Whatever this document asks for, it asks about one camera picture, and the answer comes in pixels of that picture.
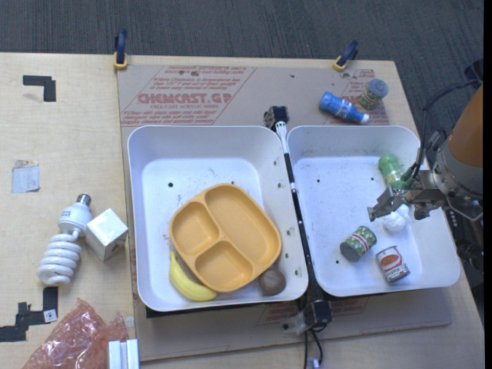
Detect red and white soup can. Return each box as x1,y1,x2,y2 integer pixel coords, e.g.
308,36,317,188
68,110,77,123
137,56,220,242
375,245,411,284

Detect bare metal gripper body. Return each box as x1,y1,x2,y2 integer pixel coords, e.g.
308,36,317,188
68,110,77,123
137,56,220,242
403,168,450,221

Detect white cube box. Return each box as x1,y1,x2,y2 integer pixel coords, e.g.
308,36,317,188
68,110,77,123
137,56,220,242
85,208,130,262

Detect yellow banana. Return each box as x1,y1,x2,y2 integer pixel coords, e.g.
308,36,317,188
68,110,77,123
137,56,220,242
168,251,218,303

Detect white spiral light bulb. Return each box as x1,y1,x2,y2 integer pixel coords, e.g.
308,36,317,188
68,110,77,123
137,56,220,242
36,193,95,287

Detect green plastic bottle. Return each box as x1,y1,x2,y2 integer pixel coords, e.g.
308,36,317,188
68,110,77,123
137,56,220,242
377,153,409,190

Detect orange divided plate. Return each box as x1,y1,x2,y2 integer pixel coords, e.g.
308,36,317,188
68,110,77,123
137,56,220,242
168,182,283,294

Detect pink bubble wrap bag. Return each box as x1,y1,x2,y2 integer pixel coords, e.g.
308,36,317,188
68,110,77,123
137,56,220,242
22,298,130,369

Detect brown round biscuit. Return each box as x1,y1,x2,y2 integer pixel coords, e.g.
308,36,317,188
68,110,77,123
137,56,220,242
258,268,287,297

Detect blue plastic bottle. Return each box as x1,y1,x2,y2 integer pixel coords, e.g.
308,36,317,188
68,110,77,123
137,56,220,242
317,91,371,125

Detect white plastic tray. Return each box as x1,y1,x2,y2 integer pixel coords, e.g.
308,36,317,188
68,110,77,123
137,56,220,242
286,125,462,298
126,125,310,313

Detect black block with thin wires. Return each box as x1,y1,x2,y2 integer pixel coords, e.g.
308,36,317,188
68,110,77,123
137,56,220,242
306,299,334,327
263,105,291,128

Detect green can with grey lid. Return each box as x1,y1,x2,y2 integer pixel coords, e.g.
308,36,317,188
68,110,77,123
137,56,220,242
339,225,378,263
357,78,390,111

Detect white crumpled lump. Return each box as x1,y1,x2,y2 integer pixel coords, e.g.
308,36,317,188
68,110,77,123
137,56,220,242
381,203,415,234

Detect brown cardboard board red print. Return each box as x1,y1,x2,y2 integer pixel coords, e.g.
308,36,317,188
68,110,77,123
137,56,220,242
116,64,453,363

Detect thin black and white rod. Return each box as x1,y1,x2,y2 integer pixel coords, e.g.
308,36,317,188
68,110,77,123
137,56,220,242
274,121,327,303

